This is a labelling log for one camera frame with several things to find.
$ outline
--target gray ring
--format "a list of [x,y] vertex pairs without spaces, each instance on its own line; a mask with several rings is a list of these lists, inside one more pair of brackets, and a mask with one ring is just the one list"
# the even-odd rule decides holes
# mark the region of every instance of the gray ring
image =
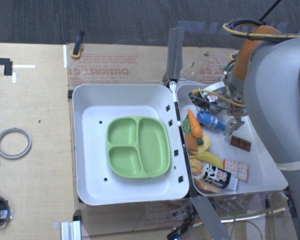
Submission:
[[17,155],[6,154],[0,148],[0,155],[5,159],[10,159],[10,160],[11,159],[13,159],[13,160],[19,159],[19,158],[23,157],[25,154],[27,154],[31,147],[31,138],[30,138],[29,133],[27,131],[25,131],[24,129],[18,128],[18,127],[7,128],[7,129],[3,130],[2,132],[0,132],[0,141],[5,135],[7,135],[8,133],[13,133],[13,132],[18,132],[18,133],[23,134],[28,140],[28,146],[25,148],[25,150],[23,152],[21,152],[20,154],[17,154]]

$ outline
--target toy carrot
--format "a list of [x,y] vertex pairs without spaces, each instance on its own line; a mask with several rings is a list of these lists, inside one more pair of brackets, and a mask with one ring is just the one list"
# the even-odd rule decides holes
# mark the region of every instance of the toy carrot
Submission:
[[198,145],[202,145],[204,141],[202,139],[203,131],[201,125],[190,109],[188,109],[188,120],[192,136],[196,138]]

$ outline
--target green plate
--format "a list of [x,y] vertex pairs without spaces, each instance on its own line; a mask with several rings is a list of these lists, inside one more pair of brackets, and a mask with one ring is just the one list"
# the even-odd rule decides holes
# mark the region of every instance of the green plate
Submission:
[[120,117],[106,132],[110,168],[126,178],[152,178],[170,167],[170,145],[165,126],[145,116]]

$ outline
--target yellow cable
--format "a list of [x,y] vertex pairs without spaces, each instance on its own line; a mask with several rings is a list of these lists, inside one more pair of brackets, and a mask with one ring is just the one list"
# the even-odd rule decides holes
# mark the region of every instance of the yellow cable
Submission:
[[205,89],[194,89],[191,93],[192,93],[192,95],[195,95],[195,96],[198,96],[198,93],[212,94],[212,95],[215,95],[215,96],[219,97],[220,99],[222,99],[222,100],[224,100],[224,101],[226,101],[226,102],[228,102],[232,105],[235,105],[237,107],[240,107],[240,108],[245,108],[246,107],[246,105],[234,102],[234,101],[232,101],[232,100],[230,100],[230,99],[228,99],[228,98],[226,98],[226,97],[224,97],[224,96],[222,96],[222,95],[220,95],[220,94],[218,94],[214,91],[205,90]]
[[225,23],[222,25],[222,28],[236,36],[242,36],[242,37],[255,37],[255,38],[276,38],[276,39],[292,39],[292,38],[299,38],[300,34],[260,34],[260,33],[246,33],[246,32],[240,32],[233,29],[230,29],[227,27],[228,23]]

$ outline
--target white tray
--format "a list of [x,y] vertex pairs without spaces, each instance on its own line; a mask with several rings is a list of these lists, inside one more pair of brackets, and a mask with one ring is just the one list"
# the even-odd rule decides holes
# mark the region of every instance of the white tray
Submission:
[[[168,88],[158,84],[84,84],[74,90],[72,102],[77,192],[84,203],[98,206],[176,200],[188,193],[185,156]],[[153,117],[164,124],[171,155],[165,174],[125,178],[111,170],[106,152],[107,127],[112,120],[127,116]]]
[[[191,102],[189,93],[197,88],[204,89],[208,85],[204,84],[184,84],[181,85],[176,92],[181,121],[183,121],[190,109],[197,115],[198,109]],[[230,119],[225,111],[216,115],[224,124]],[[230,145],[231,136],[224,136],[222,131],[209,129],[203,126],[203,134],[210,137],[211,145],[209,152],[218,156],[221,161],[223,159],[231,159],[242,162],[248,165],[248,179],[247,181],[238,181],[236,190],[222,189],[220,193],[207,194],[200,192],[205,196],[222,196],[234,195],[253,192],[266,191],[281,191],[288,186],[288,182],[276,167],[274,160],[268,153],[267,149],[261,142],[248,116],[243,118],[245,122],[238,130],[235,130],[232,135],[251,142],[251,150],[245,151],[238,147]]]

